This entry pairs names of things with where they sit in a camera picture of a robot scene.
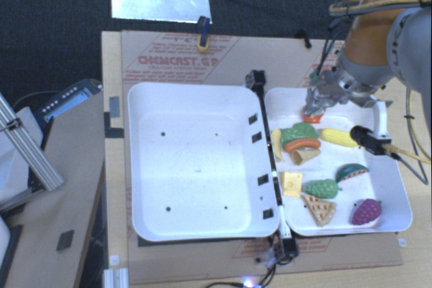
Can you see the tan lattice pie slice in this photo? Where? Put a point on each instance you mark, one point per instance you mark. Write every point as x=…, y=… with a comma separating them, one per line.
x=319, y=209

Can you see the green red watermelon slice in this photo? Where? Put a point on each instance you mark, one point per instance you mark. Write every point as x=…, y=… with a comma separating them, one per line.
x=351, y=171

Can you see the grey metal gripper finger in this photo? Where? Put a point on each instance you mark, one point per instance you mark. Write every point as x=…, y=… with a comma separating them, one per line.
x=310, y=104
x=322, y=106

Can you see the yellow toy corn cob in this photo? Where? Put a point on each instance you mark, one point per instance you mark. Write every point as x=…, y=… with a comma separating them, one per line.
x=337, y=137

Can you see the white plastic tray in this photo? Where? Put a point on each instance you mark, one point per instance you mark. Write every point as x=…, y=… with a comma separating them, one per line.
x=351, y=189
x=195, y=162

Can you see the green bumpy toy fruit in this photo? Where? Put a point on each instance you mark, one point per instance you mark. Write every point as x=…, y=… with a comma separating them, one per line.
x=322, y=189

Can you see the thin black and white rod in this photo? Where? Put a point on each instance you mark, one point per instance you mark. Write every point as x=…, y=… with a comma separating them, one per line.
x=271, y=158

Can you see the brown cardboard board red print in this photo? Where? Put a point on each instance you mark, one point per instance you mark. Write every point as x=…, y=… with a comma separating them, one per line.
x=175, y=57

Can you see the yellow toy cheese wedge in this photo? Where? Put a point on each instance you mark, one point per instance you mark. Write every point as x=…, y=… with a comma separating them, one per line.
x=291, y=183

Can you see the black cylinder on white bracket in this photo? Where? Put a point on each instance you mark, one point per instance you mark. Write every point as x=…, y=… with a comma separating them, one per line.
x=368, y=138

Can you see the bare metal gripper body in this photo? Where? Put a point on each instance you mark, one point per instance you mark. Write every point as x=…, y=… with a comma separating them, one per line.
x=332, y=87

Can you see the orange toy sausage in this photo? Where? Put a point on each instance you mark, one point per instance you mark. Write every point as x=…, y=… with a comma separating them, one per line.
x=302, y=144

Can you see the purple toy grapes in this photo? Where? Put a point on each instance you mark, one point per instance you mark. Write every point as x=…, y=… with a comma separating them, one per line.
x=367, y=211

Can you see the tan toy ice cream cone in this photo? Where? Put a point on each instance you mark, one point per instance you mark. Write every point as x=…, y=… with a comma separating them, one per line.
x=303, y=156

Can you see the orange toy carrot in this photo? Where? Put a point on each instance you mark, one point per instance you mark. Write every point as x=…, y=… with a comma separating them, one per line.
x=312, y=118

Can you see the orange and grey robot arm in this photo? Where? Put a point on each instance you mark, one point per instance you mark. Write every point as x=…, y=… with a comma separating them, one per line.
x=374, y=30

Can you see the yellow banana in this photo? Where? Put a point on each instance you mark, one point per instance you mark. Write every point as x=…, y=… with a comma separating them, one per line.
x=276, y=145

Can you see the green toy lettuce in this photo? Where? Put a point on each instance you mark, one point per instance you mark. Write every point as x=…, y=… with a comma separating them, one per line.
x=298, y=131

